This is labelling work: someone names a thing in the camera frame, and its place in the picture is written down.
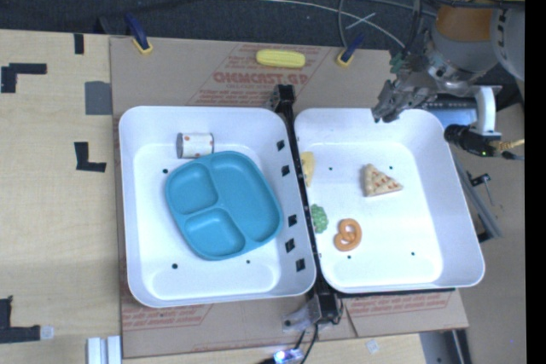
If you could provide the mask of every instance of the metal bracket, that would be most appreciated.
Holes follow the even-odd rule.
[[[472,178],[470,173],[468,173],[468,179],[470,180],[470,183],[472,184],[472,186],[476,187],[482,183],[487,184],[487,182],[491,180],[491,177],[487,173],[484,173],[481,176]]]
[[[476,208],[476,211],[478,212],[479,219],[484,225],[484,229],[487,235],[487,238],[484,240],[503,237],[502,230],[497,223],[497,218],[490,211],[490,209],[478,195],[476,190],[474,190],[474,186],[470,182],[472,179],[470,173],[464,170],[464,168],[462,167],[462,163],[456,157],[454,157],[454,161],[457,173],[459,175],[459,180],[461,181],[462,189],[469,197],[470,201],[472,201],[474,207]]]
[[[303,332],[309,326],[317,323],[320,318],[320,303],[318,296],[314,295],[300,309],[282,317],[282,331]]]

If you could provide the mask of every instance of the black tape mark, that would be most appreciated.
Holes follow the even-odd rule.
[[[46,74],[47,64],[10,63],[2,67],[0,77],[0,93],[14,93],[17,86],[17,75],[19,74]]]
[[[83,55],[84,52],[85,52],[84,34],[75,33],[74,34],[74,54]]]
[[[86,82],[85,115],[112,115],[112,89],[101,81]]]
[[[90,163],[89,162],[89,143],[88,142],[75,142],[74,148],[76,149],[76,170],[86,171],[100,171],[104,173],[106,171],[106,163]]]
[[[40,326],[13,327],[10,323],[13,296],[0,299],[0,344],[22,343],[40,339]]]

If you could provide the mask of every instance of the black hole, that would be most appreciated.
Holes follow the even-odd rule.
[[[296,261],[296,271],[299,272],[305,268],[305,260],[304,258],[299,259]]]
[[[288,240],[286,243],[284,243],[284,247],[287,250],[287,253],[295,249],[296,244],[293,242],[293,239]]]

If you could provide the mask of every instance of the white tray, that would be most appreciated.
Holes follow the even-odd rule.
[[[299,151],[313,152],[309,204],[329,225],[316,234],[325,280],[346,293],[473,286],[484,261],[441,123],[422,110],[376,123],[369,109],[308,109],[298,115]],[[373,164],[404,186],[365,197],[363,167]],[[357,220],[361,244],[334,246],[337,222]]]
[[[214,150],[244,153],[262,171],[283,211],[276,238],[222,261],[195,255],[166,203],[178,132],[210,132]],[[315,283],[288,134],[267,109],[229,107],[134,107],[119,122],[125,244],[129,287],[151,307],[300,295]]]

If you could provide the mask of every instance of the cardboard sheet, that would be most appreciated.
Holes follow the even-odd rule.
[[[335,64],[338,48],[161,38],[152,44],[152,53],[141,55],[130,38],[110,40],[124,357],[293,344],[299,333],[283,332],[282,317],[299,309],[304,296],[172,309],[147,308],[132,297],[124,268],[119,118],[139,105],[267,107],[276,84],[294,85],[296,113],[307,107],[372,107],[391,78],[389,54],[358,50],[344,68]],[[254,60],[258,49],[297,50],[307,62],[297,70],[261,66]],[[320,341],[468,325],[457,290],[367,296],[344,304],[341,323],[323,329]]]

